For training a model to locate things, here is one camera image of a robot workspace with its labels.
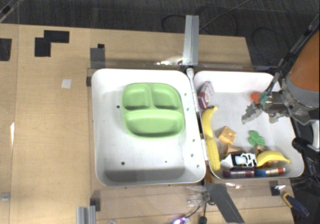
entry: wooden table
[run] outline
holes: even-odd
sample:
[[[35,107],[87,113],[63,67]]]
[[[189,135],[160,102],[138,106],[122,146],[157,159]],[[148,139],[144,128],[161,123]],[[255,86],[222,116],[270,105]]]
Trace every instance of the wooden table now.
[[[43,37],[44,30],[70,31],[70,40],[53,43],[51,57],[35,57],[35,37]],[[181,55],[184,35],[0,24],[0,38],[10,38],[13,44],[10,61],[0,62],[0,111],[8,113],[0,115],[0,192],[11,192],[10,201],[0,201],[0,222],[76,223],[77,207],[88,206],[91,197],[86,86],[90,48],[105,44],[107,61],[157,62]],[[199,59],[251,64],[246,41],[240,37],[200,36]],[[62,88],[63,79],[72,80],[70,89]],[[9,127],[13,122],[12,151]],[[292,193],[290,182],[284,183]],[[265,191],[235,196],[246,223],[293,223],[290,209],[279,196]],[[116,220],[168,223],[174,217]],[[208,209],[207,217],[209,223],[224,223],[215,206]],[[108,223],[100,219],[97,223]],[[196,215],[191,222],[197,223]]]

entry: green plate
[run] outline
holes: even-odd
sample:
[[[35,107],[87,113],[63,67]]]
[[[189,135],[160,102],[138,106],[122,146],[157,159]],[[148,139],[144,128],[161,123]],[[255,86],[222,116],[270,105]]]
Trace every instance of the green plate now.
[[[185,128],[177,90],[162,83],[133,83],[122,94],[122,117],[127,132],[138,138],[168,138]]]

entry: toy banana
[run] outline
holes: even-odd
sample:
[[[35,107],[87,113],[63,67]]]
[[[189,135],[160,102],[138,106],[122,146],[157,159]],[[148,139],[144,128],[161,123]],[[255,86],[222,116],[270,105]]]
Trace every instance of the toy banana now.
[[[216,106],[210,107],[210,108],[205,109],[205,111],[202,113],[202,116],[201,116],[202,127],[203,127],[203,131],[204,131],[203,133],[206,137],[209,137],[209,138],[214,137],[213,136],[214,134],[213,134],[213,131],[212,131],[212,128],[210,125],[210,120],[211,120],[213,112],[217,109],[218,108]]]
[[[205,139],[206,150],[208,153],[208,158],[210,160],[210,167],[213,172],[220,170],[220,158],[216,142],[213,138],[206,137]]]
[[[256,158],[257,160],[257,167],[263,166],[268,161],[286,161],[291,162],[290,159],[285,158],[281,153],[278,151],[265,151],[259,154]]]

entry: wooden cube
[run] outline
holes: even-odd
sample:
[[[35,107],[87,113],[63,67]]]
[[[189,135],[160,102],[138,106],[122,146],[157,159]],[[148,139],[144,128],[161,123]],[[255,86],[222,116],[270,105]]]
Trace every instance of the wooden cube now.
[[[218,139],[225,144],[232,145],[234,142],[234,138],[236,137],[236,133],[228,127],[224,127],[222,133],[219,135]]]

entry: dark floor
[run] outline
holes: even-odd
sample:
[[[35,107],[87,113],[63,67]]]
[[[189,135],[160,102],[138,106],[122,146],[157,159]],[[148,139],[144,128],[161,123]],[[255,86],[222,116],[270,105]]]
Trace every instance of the dark floor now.
[[[10,0],[0,0],[0,9]],[[25,0],[7,23],[184,32],[184,19],[197,14],[203,25],[245,0]],[[319,13],[319,0],[252,0],[201,30],[203,34],[244,36],[252,62],[276,65]],[[319,197],[300,189],[319,220]]]

